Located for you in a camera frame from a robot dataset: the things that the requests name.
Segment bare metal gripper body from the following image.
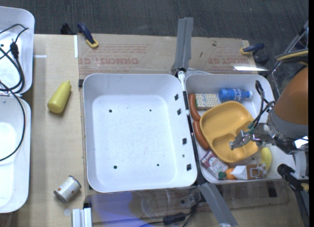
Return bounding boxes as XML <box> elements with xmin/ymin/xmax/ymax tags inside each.
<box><xmin>250</xmin><ymin>123</ymin><xmax>309</xmax><ymax>154</ymax></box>

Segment white plastic tray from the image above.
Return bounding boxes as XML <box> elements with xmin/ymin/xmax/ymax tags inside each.
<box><xmin>82</xmin><ymin>73</ymin><xmax>198</xmax><ymax>194</ymax></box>
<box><xmin>183</xmin><ymin>73</ymin><xmax>296</xmax><ymax>185</ymax></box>
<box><xmin>0</xmin><ymin>6</ymin><xmax>35</xmax><ymax>97</ymax></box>
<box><xmin>0</xmin><ymin>95</ymin><xmax>32</xmax><ymax>214</ymax></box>

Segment blue plastic bottle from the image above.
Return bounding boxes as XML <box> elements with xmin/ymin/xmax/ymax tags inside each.
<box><xmin>218</xmin><ymin>87</ymin><xmax>254</xmax><ymax>103</ymax></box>

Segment thin black and white rod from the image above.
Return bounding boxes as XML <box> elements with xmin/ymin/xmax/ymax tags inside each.
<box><xmin>178</xmin><ymin>70</ymin><xmax>200</xmax><ymax>185</ymax></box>

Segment yellow banana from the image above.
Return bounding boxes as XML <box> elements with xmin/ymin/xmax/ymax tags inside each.
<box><xmin>260</xmin><ymin>146</ymin><xmax>273</xmax><ymax>172</ymax></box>

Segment red and white carton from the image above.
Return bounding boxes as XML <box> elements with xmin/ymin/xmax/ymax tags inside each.
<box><xmin>200</xmin><ymin>150</ymin><xmax>229</xmax><ymax>180</ymax></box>

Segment orange carrot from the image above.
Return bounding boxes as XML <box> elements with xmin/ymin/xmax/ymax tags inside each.
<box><xmin>218</xmin><ymin>168</ymin><xmax>237</xmax><ymax>180</ymax></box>

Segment green and white packet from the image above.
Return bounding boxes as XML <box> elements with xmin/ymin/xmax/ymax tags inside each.
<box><xmin>195</xmin><ymin>93</ymin><xmax>221</xmax><ymax>111</ymax></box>

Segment white can with orange dots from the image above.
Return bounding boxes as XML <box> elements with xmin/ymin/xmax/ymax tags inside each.
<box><xmin>53</xmin><ymin>175</ymin><xmax>82</xmax><ymax>204</ymax></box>

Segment white and brown carton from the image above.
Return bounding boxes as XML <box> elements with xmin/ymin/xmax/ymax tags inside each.
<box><xmin>230</xmin><ymin>163</ymin><xmax>267</xmax><ymax>181</ymax></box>

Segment black cylinder on white bracket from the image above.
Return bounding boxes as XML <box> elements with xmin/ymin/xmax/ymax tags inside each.
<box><xmin>277</xmin><ymin>147</ymin><xmax>309</xmax><ymax>192</ymax></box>

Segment yellow divided plate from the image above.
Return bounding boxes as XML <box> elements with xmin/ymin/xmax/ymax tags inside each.
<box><xmin>199</xmin><ymin>100</ymin><xmax>261</xmax><ymax>164</ymax></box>

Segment orange-red sausage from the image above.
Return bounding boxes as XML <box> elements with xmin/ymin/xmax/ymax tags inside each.
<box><xmin>192</xmin><ymin>120</ymin><xmax>210</xmax><ymax>150</ymax></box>
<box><xmin>188</xmin><ymin>93</ymin><xmax>202</xmax><ymax>121</ymax></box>

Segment black block with thin wires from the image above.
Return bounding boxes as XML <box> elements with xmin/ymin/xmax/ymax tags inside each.
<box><xmin>163</xmin><ymin>212</ymin><xmax>186</xmax><ymax>225</ymax></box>

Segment brown cardboard board red print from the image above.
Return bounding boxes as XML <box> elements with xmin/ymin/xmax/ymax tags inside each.
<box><xmin>77</xmin><ymin>33</ymin><xmax>290</xmax><ymax>223</ymax></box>

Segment black cable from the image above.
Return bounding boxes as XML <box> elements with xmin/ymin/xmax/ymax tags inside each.
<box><xmin>0</xmin><ymin>24</ymin><xmax>29</xmax><ymax>162</ymax></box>

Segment yellow squeeze bottle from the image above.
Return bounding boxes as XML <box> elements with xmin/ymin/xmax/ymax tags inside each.
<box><xmin>47</xmin><ymin>80</ymin><xmax>72</xmax><ymax>114</ymax></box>

